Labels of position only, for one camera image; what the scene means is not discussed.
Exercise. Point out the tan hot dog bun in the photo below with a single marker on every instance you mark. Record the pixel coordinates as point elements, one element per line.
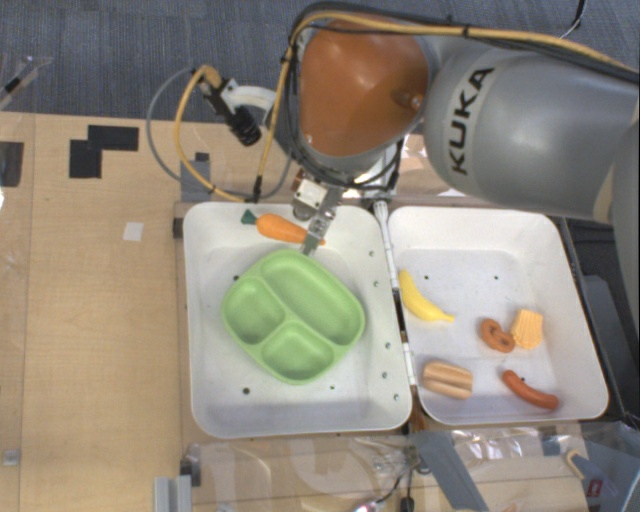
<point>447,380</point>

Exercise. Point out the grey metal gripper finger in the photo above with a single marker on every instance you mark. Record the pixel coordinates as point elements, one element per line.
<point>320,225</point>

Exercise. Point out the yellow banana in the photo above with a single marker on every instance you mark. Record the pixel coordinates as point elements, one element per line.
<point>417,302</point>

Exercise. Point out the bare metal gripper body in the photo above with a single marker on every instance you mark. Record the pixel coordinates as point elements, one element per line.
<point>307,197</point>

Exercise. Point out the white plastic tray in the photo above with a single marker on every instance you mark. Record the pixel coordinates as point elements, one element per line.
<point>225,400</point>
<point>500,240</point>

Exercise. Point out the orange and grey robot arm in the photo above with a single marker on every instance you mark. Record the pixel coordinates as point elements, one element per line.
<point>525,115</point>

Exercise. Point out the orange ridged biscuit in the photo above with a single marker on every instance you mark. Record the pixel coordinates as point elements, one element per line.
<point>527,330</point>

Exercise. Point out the brown pretzel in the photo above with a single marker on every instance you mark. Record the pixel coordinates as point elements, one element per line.
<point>495,337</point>

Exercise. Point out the red sausage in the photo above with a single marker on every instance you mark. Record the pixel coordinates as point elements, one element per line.
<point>530,392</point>

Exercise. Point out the green divided plate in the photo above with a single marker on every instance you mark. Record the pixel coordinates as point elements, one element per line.
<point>300,295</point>

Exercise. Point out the black cylinder on white bracket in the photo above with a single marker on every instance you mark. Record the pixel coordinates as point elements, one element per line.
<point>242,122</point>

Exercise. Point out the orange carrot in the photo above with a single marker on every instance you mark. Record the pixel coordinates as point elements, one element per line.
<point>277,227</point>

